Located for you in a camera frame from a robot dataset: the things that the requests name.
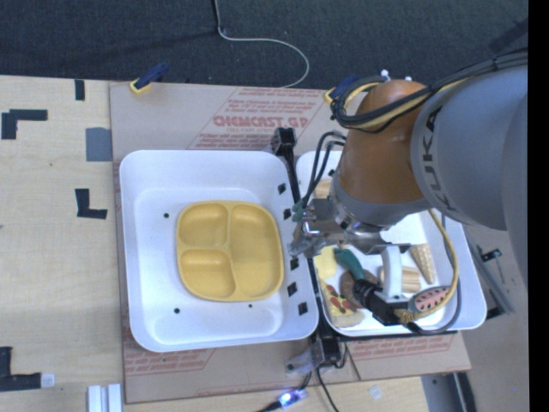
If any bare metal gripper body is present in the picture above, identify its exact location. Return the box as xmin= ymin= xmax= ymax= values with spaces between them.
xmin=299 ymin=198 xmax=412 ymax=258

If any pale yellow toy food piece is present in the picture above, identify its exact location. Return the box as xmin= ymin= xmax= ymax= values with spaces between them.
xmin=314 ymin=246 xmax=341 ymax=279

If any beige toy bread roll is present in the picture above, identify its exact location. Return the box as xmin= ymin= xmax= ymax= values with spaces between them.
xmin=314 ymin=177 xmax=335 ymax=202

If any green toy vegetable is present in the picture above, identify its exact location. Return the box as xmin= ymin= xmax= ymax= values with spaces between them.
xmin=333 ymin=246 xmax=366 ymax=281

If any yellow divided plate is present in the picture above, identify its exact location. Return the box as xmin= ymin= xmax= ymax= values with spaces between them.
xmin=174 ymin=200 xmax=287 ymax=304

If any brown toy biscuit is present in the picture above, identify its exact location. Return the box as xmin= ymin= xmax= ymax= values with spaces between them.
xmin=339 ymin=270 xmax=380 ymax=312

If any toy pizza slice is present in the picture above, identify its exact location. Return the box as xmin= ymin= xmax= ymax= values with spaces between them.
xmin=318 ymin=277 xmax=366 ymax=330

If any tan toy ice cream cone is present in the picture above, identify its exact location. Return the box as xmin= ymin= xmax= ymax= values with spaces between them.
xmin=408 ymin=243 xmax=437 ymax=286

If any pink toy watermelon slice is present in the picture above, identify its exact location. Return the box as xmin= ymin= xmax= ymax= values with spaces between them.
xmin=407 ymin=285 xmax=452 ymax=316

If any white plastic tray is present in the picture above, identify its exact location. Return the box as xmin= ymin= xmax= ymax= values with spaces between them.
xmin=295 ymin=149 xmax=489 ymax=339
xmin=118 ymin=148 xmax=321 ymax=354

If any brown cardboard board, red print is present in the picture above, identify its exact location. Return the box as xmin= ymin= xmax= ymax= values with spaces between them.
xmin=108 ymin=82 xmax=473 ymax=405

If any black cylinder on white bracket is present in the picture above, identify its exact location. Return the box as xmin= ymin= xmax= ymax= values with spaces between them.
xmin=352 ymin=243 xmax=412 ymax=328

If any black block with thin wires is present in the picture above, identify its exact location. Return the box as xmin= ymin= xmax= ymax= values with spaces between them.
xmin=308 ymin=333 xmax=345 ymax=367
xmin=271 ymin=126 xmax=299 ymax=158

